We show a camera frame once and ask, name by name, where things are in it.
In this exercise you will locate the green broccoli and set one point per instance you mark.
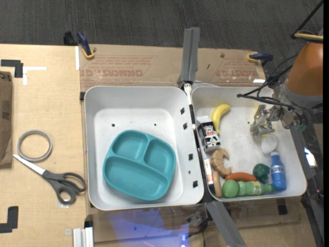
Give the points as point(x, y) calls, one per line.
point(261, 171)

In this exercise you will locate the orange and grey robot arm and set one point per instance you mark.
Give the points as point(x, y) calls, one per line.
point(306, 68)

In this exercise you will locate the brown cardboard board red print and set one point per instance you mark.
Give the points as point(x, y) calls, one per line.
point(154, 66)

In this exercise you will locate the green lime juice bottle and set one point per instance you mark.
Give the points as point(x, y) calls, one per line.
point(244, 188)

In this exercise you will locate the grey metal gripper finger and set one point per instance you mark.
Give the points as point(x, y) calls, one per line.
point(268, 126)
point(258, 120)

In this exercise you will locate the orange sausage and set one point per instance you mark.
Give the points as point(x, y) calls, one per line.
point(240, 176)

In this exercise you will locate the white cow print milk carton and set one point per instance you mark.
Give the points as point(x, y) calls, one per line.
point(208, 135)

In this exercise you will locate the white and red small packet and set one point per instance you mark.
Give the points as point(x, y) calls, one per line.
point(208, 171)

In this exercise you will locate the yellow banana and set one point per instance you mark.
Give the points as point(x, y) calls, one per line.
point(218, 114)

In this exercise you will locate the tan croissant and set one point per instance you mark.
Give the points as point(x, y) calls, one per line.
point(219, 161)

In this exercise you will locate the teal divided plate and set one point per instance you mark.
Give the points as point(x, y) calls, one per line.
point(138, 168)

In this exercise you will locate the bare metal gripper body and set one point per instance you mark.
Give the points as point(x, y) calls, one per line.
point(285, 117)

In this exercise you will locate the white egg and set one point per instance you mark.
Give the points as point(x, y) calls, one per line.
point(270, 144)

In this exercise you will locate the blue bottle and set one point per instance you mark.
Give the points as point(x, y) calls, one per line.
point(278, 174)

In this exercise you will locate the brown paper bag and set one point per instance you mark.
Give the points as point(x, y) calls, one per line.
point(5, 117)

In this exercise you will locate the grey tape roll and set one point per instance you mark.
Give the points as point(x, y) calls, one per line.
point(21, 150)

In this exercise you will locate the white plastic tray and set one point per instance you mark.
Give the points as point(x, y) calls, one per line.
point(138, 99)
point(239, 143)

